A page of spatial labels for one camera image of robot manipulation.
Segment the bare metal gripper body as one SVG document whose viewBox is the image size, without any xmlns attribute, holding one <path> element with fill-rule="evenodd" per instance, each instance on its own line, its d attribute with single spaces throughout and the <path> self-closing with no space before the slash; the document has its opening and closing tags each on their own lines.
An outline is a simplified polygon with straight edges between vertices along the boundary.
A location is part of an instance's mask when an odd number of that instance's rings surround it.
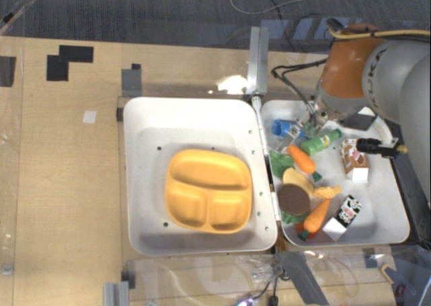
<svg viewBox="0 0 431 306">
<path fill-rule="evenodd" d="M 321 129 L 327 122 L 336 122 L 335 112 L 324 100 L 312 100 L 305 103 L 306 111 L 302 116 L 303 129 Z"/>
</svg>

